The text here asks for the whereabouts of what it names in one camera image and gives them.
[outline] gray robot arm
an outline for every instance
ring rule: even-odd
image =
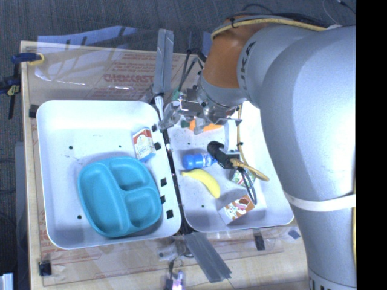
[[[241,50],[237,87],[213,85],[204,72],[190,97],[191,114],[212,123],[222,124],[244,100],[261,110],[268,151],[305,243],[311,290],[357,288],[353,201],[345,201],[355,181],[355,59],[355,26],[270,24]]]

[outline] blue divided plate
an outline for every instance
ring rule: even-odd
[[[78,176],[78,192],[90,224],[106,237],[144,230],[161,216],[153,177],[135,158],[110,158],[85,166]]]

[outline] toy banana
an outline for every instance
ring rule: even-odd
[[[183,176],[190,176],[193,179],[202,182],[210,191],[211,195],[213,195],[217,199],[219,198],[220,186],[216,179],[210,173],[202,169],[193,169],[189,172],[182,172],[181,174]]]

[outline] metal bracket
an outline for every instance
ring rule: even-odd
[[[159,29],[155,77],[152,87],[154,95],[164,94],[171,90],[172,55],[174,52],[174,33]]]
[[[236,152],[238,151],[237,148],[237,126],[239,123],[235,120],[228,119],[226,123],[224,124],[224,152]]]
[[[221,282],[225,278],[231,278],[231,270],[204,233],[193,232],[183,238],[209,282]]]
[[[167,104],[164,111],[164,118],[158,124],[160,132],[164,132],[166,129],[178,123],[181,116],[179,113],[179,108],[180,103],[177,101],[173,101]]]

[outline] clamp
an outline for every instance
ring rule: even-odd
[[[10,109],[8,112],[8,119],[12,119],[15,107],[15,95],[21,91],[21,77],[19,74],[19,65],[22,62],[28,62],[33,65],[42,63],[44,56],[35,53],[20,53],[11,57],[11,62],[15,65],[13,68],[13,75],[7,77],[0,77],[0,94],[7,94],[10,100]]]

